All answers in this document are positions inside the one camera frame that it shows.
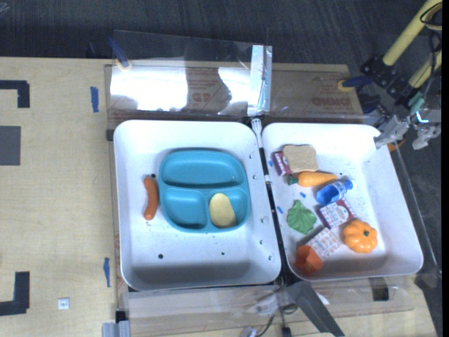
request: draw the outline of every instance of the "orange pumpkin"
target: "orange pumpkin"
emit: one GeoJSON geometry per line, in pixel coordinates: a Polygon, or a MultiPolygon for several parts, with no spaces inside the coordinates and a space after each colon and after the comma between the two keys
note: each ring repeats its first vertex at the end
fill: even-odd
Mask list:
{"type": "Polygon", "coordinates": [[[377,231],[366,222],[353,220],[343,229],[344,244],[357,253],[370,253],[377,246],[377,231]]]}

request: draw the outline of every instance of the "blue tape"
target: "blue tape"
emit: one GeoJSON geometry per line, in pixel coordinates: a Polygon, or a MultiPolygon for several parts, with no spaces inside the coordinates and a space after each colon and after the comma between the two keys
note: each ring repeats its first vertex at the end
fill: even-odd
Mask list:
{"type": "Polygon", "coordinates": [[[110,287],[111,286],[111,280],[109,279],[109,259],[108,259],[108,257],[105,257],[105,262],[103,263],[103,271],[105,271],[106,285],[108,287],[110,287]]]}
{"type": "Polygon", "coordinates": [[[91,103],[92,109],[94,112],[99,112],[98,109],[98,89],[94,86],[91,86],[91,103]]]}

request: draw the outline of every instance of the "black square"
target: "black square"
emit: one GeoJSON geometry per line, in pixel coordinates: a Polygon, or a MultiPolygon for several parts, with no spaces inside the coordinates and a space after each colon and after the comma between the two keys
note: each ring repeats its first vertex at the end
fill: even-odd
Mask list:
{"type": "Polygon", "coordinates": [[[20,165],[20,126],[0,126],[0,165],[20,165]]]}

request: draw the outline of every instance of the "yellow tube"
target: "yellow tube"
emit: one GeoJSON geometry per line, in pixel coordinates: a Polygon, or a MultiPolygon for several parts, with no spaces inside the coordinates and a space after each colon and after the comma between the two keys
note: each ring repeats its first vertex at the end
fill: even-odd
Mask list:
{"type": "MultiPolygon", "coordinates": [[[[435,64],[435,70],[438,69],[441,66],[441,57],[443,55],[443,51],[439,51],[436,54],[436,64],[435,64]]],[[[431,61],[426,61],[423,66],[420,67],[416,73],[413,74],[413,76],[408,80],[408,83],[410,86],[414,88],[420,88],[423,83],[430,77],[431,72],[431,61]]]]}
{"type": "Polygon", "coordinates": [[[407,47],[412,43],[415,37],[420,33],[424,24],[421,22],[421,15],[433,5],[442,2],[442,0],[427,0],[421,9],[417,12],[415,17],[408,23],[407,27],[399,35],[398,39],[394,42],[393,46],[384,55],[382,61],[388,66],[393,66],[399,59],[407,47]]]}

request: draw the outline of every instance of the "blue divided plate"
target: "blue divided plate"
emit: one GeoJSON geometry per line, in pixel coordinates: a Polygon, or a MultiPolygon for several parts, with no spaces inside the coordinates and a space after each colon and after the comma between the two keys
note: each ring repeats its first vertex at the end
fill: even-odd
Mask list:
{"type": "Polygon", "coordinates": [[[226,232],[242,226],[250,214],[248,179],[238,159],[216,150],[180,150],[159,167],[159,196],[166,220],[184,232],[226,232]],[[212,224],[209,201],[221,192],[228,196],[236,225],[212,224]]]}

